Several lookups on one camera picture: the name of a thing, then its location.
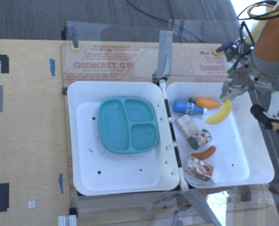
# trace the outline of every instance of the blue bottle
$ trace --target blue bottle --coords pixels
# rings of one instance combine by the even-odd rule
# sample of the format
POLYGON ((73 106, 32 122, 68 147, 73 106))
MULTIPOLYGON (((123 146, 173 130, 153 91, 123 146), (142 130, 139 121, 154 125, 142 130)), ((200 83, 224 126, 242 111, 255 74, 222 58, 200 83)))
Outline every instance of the blue bottle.
POLYGON ((194 114, 206 114, 207 109, 206 108, 200 108, 196 106, 194 103, 190 102, 183 102, 180 100, 175 100, 173 104, 173 111, 174 112, 179 112, 179 113, 184 113, 184 114, 189 114, 189 115, 194 115, 194 114))

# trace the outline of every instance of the sausage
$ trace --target sausage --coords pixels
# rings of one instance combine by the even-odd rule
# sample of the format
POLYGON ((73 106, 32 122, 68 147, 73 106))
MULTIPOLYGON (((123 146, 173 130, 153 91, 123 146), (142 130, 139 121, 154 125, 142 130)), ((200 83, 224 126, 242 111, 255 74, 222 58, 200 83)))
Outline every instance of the sausage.
POLYGON ((203 160, 206 159, 207 157, 210 157, 212 154, 214 154, 215 149, 216 149, 215 146, 211 145, 206 151, 202 153, 193 153, 191 156, 199 160, 203 160))

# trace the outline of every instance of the gray floor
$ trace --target gray floor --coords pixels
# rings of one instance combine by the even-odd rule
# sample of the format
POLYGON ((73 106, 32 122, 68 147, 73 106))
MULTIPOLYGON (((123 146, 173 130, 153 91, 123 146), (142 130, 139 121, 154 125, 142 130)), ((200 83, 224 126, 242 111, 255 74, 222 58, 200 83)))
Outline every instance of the gray floor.
MULTIPOLYGON (((175 19, 181 20, 175 42, 226 43, 239 36, 236 2, 247 1, 0 0, 0 39, 61 40, 68 23, 81 22, 90 29, 79 35, 83 39, 156 42, 158 30, 167 30, 169 20, 175 19), (106 24, 112 26, 101 34, 106 24), (138 29, 130 32, 129 27, 138 29)), ((270 98, 258 93, 255 101, 266 107, 270 98)), ((272 193, 279 209, 279 135, 265 130, 263 134, 275 168, 272 193)))

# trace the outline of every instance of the blue plate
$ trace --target blue plate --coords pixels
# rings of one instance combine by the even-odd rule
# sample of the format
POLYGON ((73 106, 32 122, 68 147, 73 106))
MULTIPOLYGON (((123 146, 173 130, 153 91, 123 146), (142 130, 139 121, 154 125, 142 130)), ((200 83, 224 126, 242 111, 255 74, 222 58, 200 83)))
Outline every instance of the blue plate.
POLYGON ((116 153, 140 153, 158 142, 158 125, 153 108, 142 99, 114 97, 98 109, 98 126, 105 147, 116 153))

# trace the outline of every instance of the yellow banana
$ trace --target yellow banana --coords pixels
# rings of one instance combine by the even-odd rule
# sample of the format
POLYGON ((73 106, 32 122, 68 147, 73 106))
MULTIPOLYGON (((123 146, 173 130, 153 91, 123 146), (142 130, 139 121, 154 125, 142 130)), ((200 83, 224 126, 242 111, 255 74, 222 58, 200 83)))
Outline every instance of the yellow banana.
POLYGON ((232 104, 230 99, 228 98, 227 100, 225 100, 219 112, 217 114, 214 114, 213 116, 208 117, 205 120, 205 122, 211 125, 218 124, 226 119, 226 117, 229 115, 231 110, 232 110, 232 104))

